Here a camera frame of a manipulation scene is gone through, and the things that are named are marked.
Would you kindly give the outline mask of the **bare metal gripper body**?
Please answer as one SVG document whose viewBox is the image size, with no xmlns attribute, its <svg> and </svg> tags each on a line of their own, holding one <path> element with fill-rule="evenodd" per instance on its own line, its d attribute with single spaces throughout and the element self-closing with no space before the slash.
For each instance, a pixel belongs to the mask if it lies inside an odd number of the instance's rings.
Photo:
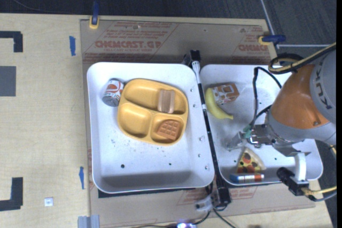
<svg viewBox="0 0 342 228">
<path fill-rule="evenodd" d="M 261 148 L 262 145 L 272 146 L 276 143 L 276 139 L 268 132 L 266 124 L 254 125 L 251 129 L 248 129 L 246 137 L 248 143 L 255 148 Z"/>
</svg>

